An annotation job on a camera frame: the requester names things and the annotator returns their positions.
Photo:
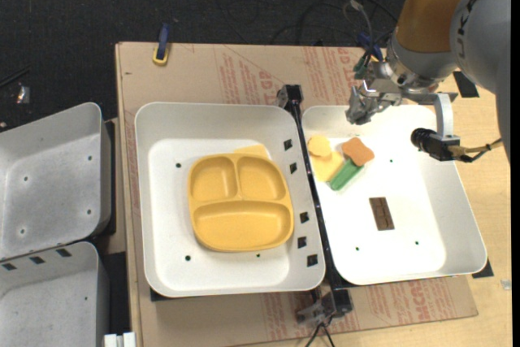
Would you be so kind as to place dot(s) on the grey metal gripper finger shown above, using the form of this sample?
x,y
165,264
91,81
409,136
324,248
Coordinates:
x,y
355,109
373,109

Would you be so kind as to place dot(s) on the yellow square cheese slice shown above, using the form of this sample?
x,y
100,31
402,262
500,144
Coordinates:
x,y
327,168

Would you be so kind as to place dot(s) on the orange brown toast slice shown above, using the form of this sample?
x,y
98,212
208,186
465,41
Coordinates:
x,y
357,151

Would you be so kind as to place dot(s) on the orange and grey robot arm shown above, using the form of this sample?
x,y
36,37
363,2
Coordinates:
x,y
434,12

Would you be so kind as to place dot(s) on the brown cardboard board red print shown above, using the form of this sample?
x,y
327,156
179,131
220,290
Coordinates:
x,y
227,69

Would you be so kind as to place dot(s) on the brown chocolate bar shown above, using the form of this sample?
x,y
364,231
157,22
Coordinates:
x,y
382,213

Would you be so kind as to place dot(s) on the black cylinder on white bracket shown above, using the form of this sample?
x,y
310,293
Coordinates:
x,y
436,144

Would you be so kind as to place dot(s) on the yellow divided plate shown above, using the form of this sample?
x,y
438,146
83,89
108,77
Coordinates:
x,y
243,215

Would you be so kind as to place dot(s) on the white plastic tray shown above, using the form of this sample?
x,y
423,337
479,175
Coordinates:
x,y
170,215
422,195
53,179
48,304

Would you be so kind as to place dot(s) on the green oblong block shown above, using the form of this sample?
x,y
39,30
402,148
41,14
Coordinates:
x,y
344,176

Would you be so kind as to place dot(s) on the thin black rod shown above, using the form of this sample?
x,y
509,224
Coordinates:
x,y
315,191

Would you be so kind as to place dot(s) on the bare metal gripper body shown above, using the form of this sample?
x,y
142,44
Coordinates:
x,y
386,91

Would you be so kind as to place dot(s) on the yellow round biscuit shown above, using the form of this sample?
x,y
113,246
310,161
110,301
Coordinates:
x,y
319,145

